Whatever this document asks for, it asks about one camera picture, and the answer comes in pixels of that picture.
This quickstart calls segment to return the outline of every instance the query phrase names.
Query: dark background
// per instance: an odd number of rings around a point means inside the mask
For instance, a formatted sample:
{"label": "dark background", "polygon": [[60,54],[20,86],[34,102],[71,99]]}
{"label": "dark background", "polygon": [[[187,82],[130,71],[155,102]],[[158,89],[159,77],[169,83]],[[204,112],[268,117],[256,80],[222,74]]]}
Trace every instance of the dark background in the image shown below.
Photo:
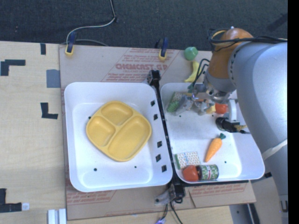
{"label": "dark background", "polygon": [[[63,43],[74,28],[109,22],[109,0],[1,0],[0,41]],[[211,50],[209,28],[230,26],[253,36],[287,38],[288,0],[113,0],[118,22],[83,29],[77,39],[115,47]]]}

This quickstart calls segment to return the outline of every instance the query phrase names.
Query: red tomato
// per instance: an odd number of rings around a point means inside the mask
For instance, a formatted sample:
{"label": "red tomato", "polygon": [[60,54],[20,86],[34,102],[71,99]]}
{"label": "red tomato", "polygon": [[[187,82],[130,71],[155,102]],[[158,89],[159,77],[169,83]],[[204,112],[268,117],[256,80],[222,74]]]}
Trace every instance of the red tomato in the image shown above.
{"label": "red tomato", "polygon": [[215,103],[215,109],[217,114],[225,114],[227,112],[228,105]]}
{"label": "red tomato", "polygon": [[184,176],[185,180],[189,181],[189,182],[196,182],[199,180],[198,172],[194,165],[187,166],[183,170],[183,176]]}

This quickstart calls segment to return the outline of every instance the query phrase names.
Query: wooden table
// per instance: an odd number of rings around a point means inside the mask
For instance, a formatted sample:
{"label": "wooden table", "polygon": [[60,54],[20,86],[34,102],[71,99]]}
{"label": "wooden table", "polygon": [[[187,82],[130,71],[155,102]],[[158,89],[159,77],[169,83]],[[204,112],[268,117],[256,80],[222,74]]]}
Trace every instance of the wooden table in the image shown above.
{"label": "wooden table", "polygon": [[[0,76],[0,188],[7,189],[6,203],[29,203],[22,212],[0,213],[4,224],[45,224],[47,211],[66,208],[60,88],[47,88],[46,71],[59,70],[58,45],[0,42],[0,61],[25,60],[10,65]],[[43,119],[41,103],[57,119]],[[228,206],[179,210],[184,224],[232,224]],[[74,224],[157,222],[162,213],[102,217],[68,221]],[[166,223],[178,223],[169,211]]]}

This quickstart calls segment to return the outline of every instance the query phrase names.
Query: can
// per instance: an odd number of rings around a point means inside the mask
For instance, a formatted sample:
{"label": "can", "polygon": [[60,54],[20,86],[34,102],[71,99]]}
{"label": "can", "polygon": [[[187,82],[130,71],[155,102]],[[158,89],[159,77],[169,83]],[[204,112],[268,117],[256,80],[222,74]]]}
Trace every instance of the can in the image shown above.
{"label": "can", "polygon": [[199,180],[212,180],[219,177],[219,169],[216,164],[213,165],[199,165],[198,176]]}

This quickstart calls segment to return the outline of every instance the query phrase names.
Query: orange carrot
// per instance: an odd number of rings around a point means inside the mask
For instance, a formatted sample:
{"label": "orange carrot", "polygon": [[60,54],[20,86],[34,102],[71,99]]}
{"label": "orange carrot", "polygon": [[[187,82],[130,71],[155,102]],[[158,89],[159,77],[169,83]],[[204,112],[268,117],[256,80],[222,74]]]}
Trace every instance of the orange carrot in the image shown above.
{"label": "orange carrot", "polygon": [[214,154],[221,148],[222,140],[225,137],[226,136],[221,133],[218,138],[213,139],[213,141],[211,142],[210,147],[206,153],[205,162],[208,162],[214,156]]}

